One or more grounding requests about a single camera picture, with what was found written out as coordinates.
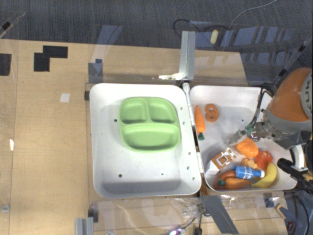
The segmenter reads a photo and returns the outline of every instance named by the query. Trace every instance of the toy tomato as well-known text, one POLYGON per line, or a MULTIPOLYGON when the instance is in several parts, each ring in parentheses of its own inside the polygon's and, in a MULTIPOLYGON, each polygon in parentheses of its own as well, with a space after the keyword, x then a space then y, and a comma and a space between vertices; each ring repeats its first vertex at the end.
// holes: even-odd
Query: toy tomato
POLYGON ((237 144, 236 148, 247 158, 254 158, 259 153, 257 145, 249 138, 237 144))
POLYGON ((261 170, 266 170, 268 164, 272 162, 273 157, 268 151, 260 151, 255 157, 256 164, 261 170))

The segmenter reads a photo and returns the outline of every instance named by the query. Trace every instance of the white sticker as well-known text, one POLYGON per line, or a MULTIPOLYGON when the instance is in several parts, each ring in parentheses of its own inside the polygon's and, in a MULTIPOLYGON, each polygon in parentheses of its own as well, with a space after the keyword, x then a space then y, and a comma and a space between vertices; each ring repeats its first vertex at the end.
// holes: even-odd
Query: white sticker
POLYGON ((62 93, 60 102, 68 103, 69 102, 70 93, 62 93))

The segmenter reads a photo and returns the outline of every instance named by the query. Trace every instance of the toy donut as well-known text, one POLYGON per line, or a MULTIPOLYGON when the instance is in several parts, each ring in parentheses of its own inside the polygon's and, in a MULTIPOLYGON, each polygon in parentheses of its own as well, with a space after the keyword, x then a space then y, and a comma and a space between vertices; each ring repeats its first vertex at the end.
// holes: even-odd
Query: toy donut
POLYGON ((219 118, 219 110, 214 104, 207 104, 205 106, 205 118, 211 123, 214 123, 219 118))

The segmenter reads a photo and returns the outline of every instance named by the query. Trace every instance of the brown donut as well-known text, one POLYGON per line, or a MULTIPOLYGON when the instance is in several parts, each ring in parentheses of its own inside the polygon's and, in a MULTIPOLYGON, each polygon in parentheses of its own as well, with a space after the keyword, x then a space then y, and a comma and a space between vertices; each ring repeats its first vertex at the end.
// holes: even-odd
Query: brown donut
POLYGON ((214 123, 219 118, 219 110, 214 104, 207 104, 205 106, 205 118, 207 121, 214 123))

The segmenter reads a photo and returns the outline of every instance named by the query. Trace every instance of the banana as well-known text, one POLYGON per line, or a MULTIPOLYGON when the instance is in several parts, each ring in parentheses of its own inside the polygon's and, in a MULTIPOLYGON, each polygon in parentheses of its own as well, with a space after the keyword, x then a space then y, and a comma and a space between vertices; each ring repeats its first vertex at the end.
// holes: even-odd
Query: banana
POLYGON ((261 178, 255 184, 252 184, 251 187, 267 188, 275 181, 276 176, 277 167, 274 163, 270 162, 266 169, 265 177, 261 178))

